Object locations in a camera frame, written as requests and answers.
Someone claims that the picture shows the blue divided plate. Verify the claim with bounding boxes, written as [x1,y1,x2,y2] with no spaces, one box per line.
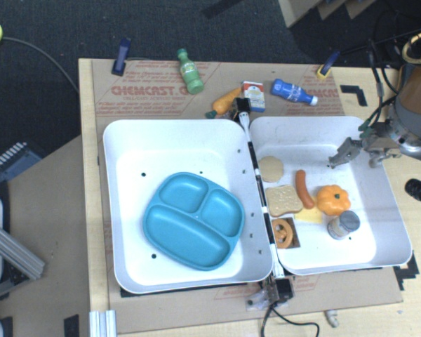
[142,171,246,272]

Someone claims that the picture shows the blue bottle with white cap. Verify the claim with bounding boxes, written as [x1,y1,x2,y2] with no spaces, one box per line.
[269,78,319,107]

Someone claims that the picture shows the yellow cheese slice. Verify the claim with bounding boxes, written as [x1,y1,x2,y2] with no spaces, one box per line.
[294,196,323,225]

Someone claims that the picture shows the brown pretzel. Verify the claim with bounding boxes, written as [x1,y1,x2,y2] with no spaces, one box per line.
[270,217,295,249]

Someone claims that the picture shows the orange carrot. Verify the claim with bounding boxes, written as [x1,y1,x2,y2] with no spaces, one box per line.
[205,86,243,119]

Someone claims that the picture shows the small grey-lidded can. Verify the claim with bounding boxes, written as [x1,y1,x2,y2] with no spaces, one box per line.
[326,209,361,241]

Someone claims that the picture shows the white and orange carton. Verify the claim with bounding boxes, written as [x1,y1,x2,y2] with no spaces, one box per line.
[241,80,267,114]

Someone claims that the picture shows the black block with thin wires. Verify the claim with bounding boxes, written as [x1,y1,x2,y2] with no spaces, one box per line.
[234,97,252,114]
[274,277,295,302]

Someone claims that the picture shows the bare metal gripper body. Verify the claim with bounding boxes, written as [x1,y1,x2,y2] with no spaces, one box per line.
[360,121,421,161]

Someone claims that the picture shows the white plastic tray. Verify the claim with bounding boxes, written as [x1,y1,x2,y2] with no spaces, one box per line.
[102,118,275,296]
[248,114,414,277]

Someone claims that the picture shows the round tan biscuit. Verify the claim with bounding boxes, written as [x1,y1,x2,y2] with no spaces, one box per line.
[258,155,285,183]

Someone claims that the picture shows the brown cardboard board red print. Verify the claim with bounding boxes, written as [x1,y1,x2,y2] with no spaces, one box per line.
[90,59,405,335]

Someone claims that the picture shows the orange sausage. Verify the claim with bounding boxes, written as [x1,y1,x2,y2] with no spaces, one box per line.
[295,168,316,210]

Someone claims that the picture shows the orange pumpkin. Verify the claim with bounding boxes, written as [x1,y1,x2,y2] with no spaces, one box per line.
[316,184,352,217]

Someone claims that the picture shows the green bottle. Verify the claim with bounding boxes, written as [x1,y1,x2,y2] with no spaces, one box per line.
[176,48,205,95]

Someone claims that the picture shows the thin black and white rod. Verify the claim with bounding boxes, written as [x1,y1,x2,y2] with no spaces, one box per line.
[238,111,286,279]

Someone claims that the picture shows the tan bread slice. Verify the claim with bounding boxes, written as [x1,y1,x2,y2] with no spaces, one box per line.
[265,184,305,218]

